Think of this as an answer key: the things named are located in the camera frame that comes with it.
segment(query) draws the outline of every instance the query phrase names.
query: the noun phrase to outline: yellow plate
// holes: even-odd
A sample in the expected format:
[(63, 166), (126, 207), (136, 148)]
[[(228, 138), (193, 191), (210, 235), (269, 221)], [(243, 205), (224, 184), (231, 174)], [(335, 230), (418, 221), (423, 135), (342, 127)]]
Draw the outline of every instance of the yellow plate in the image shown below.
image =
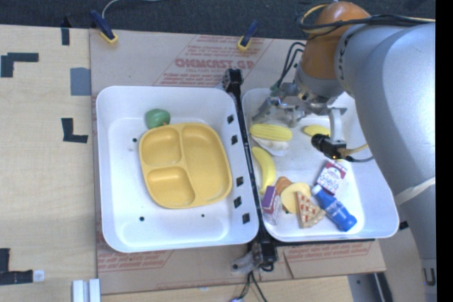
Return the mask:
[(222, 141), (205, 124), (185, 122), (150, 129), (140, 139), (139, 154), (148, 193), (162, 207), (208, 205), (231, 191)]

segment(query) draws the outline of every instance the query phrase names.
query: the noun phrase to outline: yellow corn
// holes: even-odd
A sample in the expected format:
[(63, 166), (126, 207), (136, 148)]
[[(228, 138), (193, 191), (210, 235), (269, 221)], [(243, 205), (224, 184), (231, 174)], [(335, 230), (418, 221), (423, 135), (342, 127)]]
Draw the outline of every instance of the yellow corn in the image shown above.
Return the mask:
[(254, 137), (273, 141), (289, 141), (292, 139), (292, 131), (288, 127), (277, 124), (252, 124), (250, 133)]

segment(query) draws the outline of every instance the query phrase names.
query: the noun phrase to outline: green toy vegetable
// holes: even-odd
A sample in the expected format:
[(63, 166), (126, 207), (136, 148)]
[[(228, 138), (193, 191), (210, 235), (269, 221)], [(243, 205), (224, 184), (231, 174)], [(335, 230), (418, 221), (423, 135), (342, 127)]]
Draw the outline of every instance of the green toy vegetable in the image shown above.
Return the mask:
[(146, 113), (145, 121), (147, 123), (148, 129), (164, 126), (165, 124), (170, 123), (170, 113), (165, 110), (154, 108), (153, 110)]

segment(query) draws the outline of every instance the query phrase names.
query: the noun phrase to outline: banana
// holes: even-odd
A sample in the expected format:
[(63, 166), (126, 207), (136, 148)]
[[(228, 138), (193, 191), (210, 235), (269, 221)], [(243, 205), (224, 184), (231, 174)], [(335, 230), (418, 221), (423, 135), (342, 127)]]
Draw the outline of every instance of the banana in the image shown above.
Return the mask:
[(253, 146), (252, 154), (257, 160), (257, 162), (260, 164), (261, 168), (260, 194), (264, 194), (266, 188), (274, 183), (275, 177), (277, 176), (277, 172), (275, 170), (275, 163), (274, 160), (272, 159), (272, 156), (261, 147)]

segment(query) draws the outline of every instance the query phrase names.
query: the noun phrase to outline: white cable tie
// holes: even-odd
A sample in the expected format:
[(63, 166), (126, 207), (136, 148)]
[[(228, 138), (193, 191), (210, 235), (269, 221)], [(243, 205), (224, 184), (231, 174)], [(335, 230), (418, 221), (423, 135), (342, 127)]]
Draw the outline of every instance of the white cable tie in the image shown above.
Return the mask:
[(413, 199), (420, 193), (424, 192), (427, 188), (429, 188), (431, 185), (435, 185), (436, 183), (436, 177), (433, 176), (432, 178), (422, 182), (421, 184), (413, 187), (408, 187), (406, 190), (400, 192), (398, 195), (394, 197), (395, 204), (396, 205), (401, 205), (407, 202), (408, 200)]

